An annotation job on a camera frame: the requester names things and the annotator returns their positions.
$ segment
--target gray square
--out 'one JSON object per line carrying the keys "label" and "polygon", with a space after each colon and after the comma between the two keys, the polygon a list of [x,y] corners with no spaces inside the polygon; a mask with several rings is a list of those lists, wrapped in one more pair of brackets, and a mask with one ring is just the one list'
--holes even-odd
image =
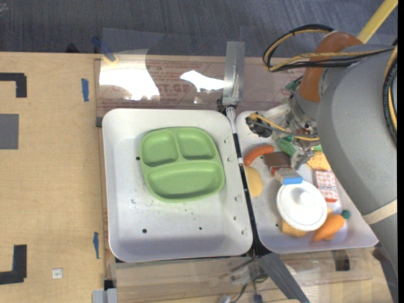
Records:
{"label": "gray square", "polygon": [[18,114],[0,114],[0,149],[18,149]]}

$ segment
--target red and white box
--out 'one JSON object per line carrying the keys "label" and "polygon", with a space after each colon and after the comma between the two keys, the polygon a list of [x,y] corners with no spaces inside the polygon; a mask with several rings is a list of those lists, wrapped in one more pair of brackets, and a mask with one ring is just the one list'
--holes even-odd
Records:
{"label": "red and white box", "polygon": [[335,175],[332,172],[316,170],[314,172],[314,181],[326,202],[337,202],[338,191],[336,189]]}

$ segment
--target yellow pole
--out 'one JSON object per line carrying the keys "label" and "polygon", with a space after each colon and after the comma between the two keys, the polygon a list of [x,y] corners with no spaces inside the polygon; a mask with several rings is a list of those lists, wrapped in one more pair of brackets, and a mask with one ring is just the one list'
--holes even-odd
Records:
{"label": "yellow pole", "polygon": [[384,0],[379,9],[373,14],[372,18],[367,22],[365,27],[358,34],[358,39],[367,43],[373,34],[378,30],[384,20],[397,7],[398,0]]}

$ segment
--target white tray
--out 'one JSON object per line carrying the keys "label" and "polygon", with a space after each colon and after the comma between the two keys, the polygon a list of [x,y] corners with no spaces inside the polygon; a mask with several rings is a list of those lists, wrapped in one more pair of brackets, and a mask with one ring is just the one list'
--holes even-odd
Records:
{"label": "white tray", "polygon": [[[236,118],[236,129],[239,135],[239,143],[242,156],[246,155],[251,149],[267,145],[268,143],[275,147],[275,151],[280,149],[272,138],[260,138],[252,133],[246,124],[245,118],[254,112],[245,111]],[[352,216],[347,220],[345,226],[339,230],[332,241],[313,242],[313,233],[308,232],[301,238],[285,235],[280,232],[280,215],[276,208],[276,194],[281,184],[270,174],[268,166],[262,158],[257,158],[251,164],[258,170],[263,180],[263,192],[257,198],[252,198],[252,210],[257,225],[259,239],[268,250],[274,253],[302,253],[309,251],[324,251],[332,249],[347,249],[358,247],[373,247],[378,239],[374,235],[370,226],[364,221],[356,206],[352,203],[341,184],[337,180],[339,200],[328,205],[333,211],[348,210]],[[308,165],[303,165],[298,171],[305,181],[312,183],[312,172]]]}
{"label": "white tray", "polygon": [[[211,134],[225,171],[215,195],[185,203],[156,199],[146,187],[139,156],[142,137],[167,127]],[[230,123],[210,110],[114,109],[102,121],[109,244],[126,262],[239,256],[253,233]]]}

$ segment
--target white square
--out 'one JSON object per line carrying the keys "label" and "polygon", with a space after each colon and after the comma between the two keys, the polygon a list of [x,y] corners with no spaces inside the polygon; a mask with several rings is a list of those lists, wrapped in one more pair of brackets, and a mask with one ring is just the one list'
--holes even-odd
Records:
{"label": "white square", "polygon": [[62,278],[63,277],[63,268],[54,268],[52,270],[53,278]]}

